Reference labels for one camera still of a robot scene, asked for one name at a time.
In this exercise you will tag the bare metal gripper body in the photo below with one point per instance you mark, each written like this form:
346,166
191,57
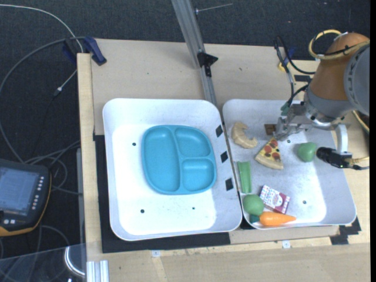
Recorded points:
296,116

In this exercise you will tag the brown square biscuit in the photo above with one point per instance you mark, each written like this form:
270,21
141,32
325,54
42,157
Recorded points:
269,129

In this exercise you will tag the green round toy fruit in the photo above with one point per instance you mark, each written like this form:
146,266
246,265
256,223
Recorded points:
253,204

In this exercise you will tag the beige toy croissant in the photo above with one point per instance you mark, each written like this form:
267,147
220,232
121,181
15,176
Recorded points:
241,137

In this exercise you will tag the blue divided plate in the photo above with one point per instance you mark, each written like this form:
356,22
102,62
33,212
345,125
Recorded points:
164,160

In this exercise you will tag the green toy pear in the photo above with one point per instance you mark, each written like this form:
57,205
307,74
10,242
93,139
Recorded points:
306,152

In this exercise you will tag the black cylinder on white bracket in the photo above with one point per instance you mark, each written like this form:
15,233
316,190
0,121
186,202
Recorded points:
330,155

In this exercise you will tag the thin black and white rod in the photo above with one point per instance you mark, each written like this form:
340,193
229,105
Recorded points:
231,163

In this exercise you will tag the white and pink carton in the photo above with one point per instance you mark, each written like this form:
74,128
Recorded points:
274,199

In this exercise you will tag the orange toy carrot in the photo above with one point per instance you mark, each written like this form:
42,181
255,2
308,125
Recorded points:
274,219

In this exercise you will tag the toy pizza slice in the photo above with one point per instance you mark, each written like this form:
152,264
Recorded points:
270,154

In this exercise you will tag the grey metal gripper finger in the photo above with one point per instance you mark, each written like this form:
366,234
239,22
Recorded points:
279,129
289,132

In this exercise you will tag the white plastic tray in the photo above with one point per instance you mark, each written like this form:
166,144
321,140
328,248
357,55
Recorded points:
164,216
308,187

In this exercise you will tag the green toy celery stick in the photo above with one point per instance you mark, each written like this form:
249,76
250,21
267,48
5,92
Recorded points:
245,178

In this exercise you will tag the brown cardboard board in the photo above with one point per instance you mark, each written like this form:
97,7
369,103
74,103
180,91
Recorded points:
152,75

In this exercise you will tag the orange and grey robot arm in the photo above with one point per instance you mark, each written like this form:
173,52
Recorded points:
330,75

